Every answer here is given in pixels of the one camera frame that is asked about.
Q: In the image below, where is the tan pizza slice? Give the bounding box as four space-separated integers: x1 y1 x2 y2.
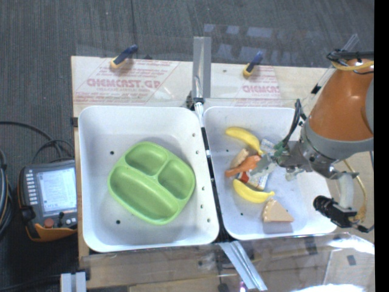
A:
261 198 295 224

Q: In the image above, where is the yellow banana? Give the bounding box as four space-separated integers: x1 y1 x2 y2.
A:
232 178 275 204
225 127 264 156

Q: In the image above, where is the tan bread slice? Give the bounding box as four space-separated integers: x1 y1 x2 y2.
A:
230 148 250 169

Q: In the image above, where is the white plastic tray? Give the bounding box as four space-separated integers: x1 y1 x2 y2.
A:
202 106 339 241
77 105 220 253

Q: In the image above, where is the brown cardboard board red print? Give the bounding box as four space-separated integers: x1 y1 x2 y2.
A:
70 55 375 289

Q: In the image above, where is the orange carrot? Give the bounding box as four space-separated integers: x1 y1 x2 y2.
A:
224 155 262 178

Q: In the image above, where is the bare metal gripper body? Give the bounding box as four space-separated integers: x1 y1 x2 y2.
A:
276 141 346 181

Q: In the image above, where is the white and red packet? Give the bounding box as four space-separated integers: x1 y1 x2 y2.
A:
238 166 272 192

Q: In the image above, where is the black block with thin wires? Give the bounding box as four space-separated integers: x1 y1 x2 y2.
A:
185 95 205 110

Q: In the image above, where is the green divided plate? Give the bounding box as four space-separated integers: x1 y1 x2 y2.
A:
107 141 196 226

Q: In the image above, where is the black cylinder on white bracket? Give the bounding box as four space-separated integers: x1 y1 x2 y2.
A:
312 172 359 228

